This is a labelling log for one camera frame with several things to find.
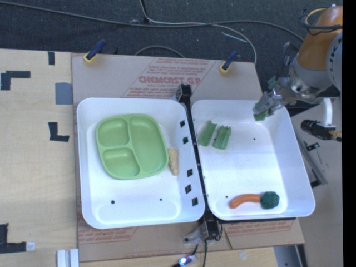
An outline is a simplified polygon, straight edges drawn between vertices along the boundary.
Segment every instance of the blue connector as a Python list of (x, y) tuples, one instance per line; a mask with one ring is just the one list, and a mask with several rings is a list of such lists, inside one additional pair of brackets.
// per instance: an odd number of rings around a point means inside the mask
[(229, 56), (229, 58), (219, 67), (219, 71), (221, 73), (227, 73), (230, 64), (232, 63), (232, 61), (234, 61), (234, 59), (236, 59), (237, 56), (238, 56), (238, 52), (233, 51), (232, 54)]
[(104, 39), (99, 41), (99, 43), (97, 43), (88, 53), (83, 56), (84, 61), (90, 63), (95, 60), (96, 55), (101, 52), (105, 45), (106, 41)]

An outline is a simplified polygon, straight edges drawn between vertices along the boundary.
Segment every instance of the sausage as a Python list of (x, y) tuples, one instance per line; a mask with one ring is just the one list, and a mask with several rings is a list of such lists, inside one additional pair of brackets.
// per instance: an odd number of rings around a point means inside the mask
[(232, 209), (236, 209), (244, 202), (261, 202), (261, 196), (258, 194), (243, 194), (233, 198), (230, 201), (229, 206)]

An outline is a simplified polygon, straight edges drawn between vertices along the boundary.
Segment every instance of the robotic arm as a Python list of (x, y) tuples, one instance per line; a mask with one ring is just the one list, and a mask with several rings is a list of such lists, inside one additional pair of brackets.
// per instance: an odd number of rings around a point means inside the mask
[[(310, 25), (308, 18), (321, 11), (319, 18)], [(323, 122), (306, 120), (301, 125), (302, 129), (320, 139), (342, 140), (341, 133), (331, 125), (330, 99), (320, 96), (334, 85), (342, 98), (342, 19), (342, 6), (312, 8), (303, 13), (301, 21), (308, 34), (289, 63), (288, 76), (273, 77), (269, 81), (270, 92), (265, 91), (254, 106), (257, 121), (273, 115), (279, 108), (294, 105), (297, 100), (313, 105), (323, 104), (327, 114)]]

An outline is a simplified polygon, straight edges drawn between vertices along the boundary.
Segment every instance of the brown food item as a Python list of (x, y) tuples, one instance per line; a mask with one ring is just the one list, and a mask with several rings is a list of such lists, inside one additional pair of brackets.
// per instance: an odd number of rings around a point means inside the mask
[(172, 174), (178, 175), (179, 169), (178, 169), (178, 149), (177, 149), (177, 147), (169, 148), (168, 156), (169, 156), (168, 166), (169, 166)]
[(243, 194), (233, 198), (230, 201), (229, 206), (232, 209), (236, 209), (244, 202), (261, 202), (261, 196), (258, 194)]

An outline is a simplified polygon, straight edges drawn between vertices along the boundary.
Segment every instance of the green object in gripper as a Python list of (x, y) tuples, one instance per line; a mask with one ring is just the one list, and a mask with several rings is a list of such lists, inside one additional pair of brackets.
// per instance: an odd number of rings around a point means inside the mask
[(200, 136), (198, 138), (199, 144), (201, 144), (203, 146), (209, 145), (212, 135), (215, 131), (216, 125), (217, 125), (216, 123), (212, 123), (211, 121), (208, 121), (206, 123), (204, 130), (202, 131), (202, 133), (200, 134)]
[(231, 127), (221, 126), (217, 131), (217, 136), (212, 146), (217, 149), (226, 149), (230, 135)]

